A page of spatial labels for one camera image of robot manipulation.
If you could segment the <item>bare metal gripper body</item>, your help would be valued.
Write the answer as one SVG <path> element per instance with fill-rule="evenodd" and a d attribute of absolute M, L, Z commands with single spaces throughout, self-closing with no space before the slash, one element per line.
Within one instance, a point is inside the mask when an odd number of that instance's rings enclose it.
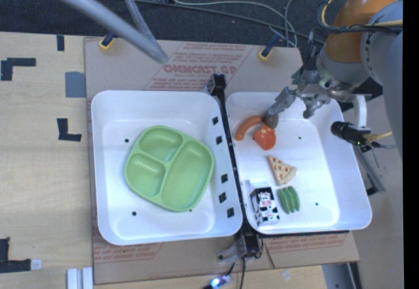
<path fill-rule="evenodd" d="M 346 67 L 306 70 L 300 68 L 293 74 L 300 98 L 326 96 L 337 101 L 347 101 L 359 86 L 359 73 Z"/>

